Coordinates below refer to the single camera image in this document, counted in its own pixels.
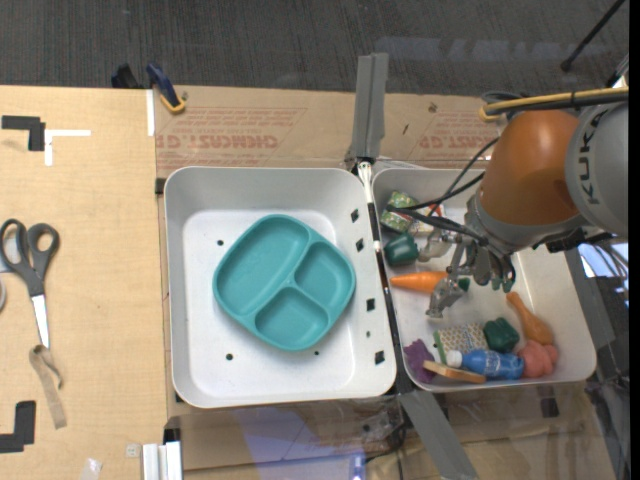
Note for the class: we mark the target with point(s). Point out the white and red packet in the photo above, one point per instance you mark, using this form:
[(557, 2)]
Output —
[(431, 218)]

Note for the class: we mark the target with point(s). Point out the beige fabric strip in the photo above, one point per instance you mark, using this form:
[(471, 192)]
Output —
[(50, 388)]

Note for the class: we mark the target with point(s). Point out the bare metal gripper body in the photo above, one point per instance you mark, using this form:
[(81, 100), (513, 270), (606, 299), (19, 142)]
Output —
[(481, 263)]

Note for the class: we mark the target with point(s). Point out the orange chicken drumstick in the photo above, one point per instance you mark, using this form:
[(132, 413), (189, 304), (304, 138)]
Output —
[(532, 323)]

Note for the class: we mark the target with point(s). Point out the brown bread slice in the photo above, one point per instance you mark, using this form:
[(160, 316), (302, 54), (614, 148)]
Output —
[(452, 372)]

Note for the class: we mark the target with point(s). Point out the pink toy meat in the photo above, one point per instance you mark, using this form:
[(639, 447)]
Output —
[(539, 360)]

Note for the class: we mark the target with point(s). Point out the orange carrot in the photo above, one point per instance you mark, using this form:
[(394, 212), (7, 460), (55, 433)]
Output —
[(420, 281)]

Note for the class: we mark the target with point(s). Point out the green patterned can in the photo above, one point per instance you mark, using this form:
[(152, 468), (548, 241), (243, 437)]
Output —
[(397, 215)]

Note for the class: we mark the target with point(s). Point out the blue plastic bottle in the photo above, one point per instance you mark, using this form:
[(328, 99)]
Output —
[(492, 364)]

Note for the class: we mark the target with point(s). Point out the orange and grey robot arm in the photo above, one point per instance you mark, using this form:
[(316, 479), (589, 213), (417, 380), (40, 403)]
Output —
[(530, 168)]

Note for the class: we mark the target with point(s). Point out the brown cardboard board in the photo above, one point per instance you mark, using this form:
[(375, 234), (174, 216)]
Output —
[(310, 128)]

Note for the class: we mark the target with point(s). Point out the purple grapes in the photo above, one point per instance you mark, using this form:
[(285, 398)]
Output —
[(417, 358)]

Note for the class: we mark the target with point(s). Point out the patterned white carton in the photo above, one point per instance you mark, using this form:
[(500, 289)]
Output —
[(462, 338)]

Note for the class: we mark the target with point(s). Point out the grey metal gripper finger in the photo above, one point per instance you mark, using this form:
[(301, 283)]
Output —
[(442, 298)]

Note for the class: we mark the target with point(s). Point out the green bell pepper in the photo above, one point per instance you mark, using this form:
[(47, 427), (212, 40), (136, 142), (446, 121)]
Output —
[(501, 336), (401, 251)]

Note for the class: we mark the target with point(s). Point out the thin black and white rod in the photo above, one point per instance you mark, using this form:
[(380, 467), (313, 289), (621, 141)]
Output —
[(382, 278)]

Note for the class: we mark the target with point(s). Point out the white plastic tray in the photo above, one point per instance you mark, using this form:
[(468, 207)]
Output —
[(560, 298), (200, 378)]

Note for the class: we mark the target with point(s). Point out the teal divided plate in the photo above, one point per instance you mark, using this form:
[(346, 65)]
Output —
[(280, 278)]

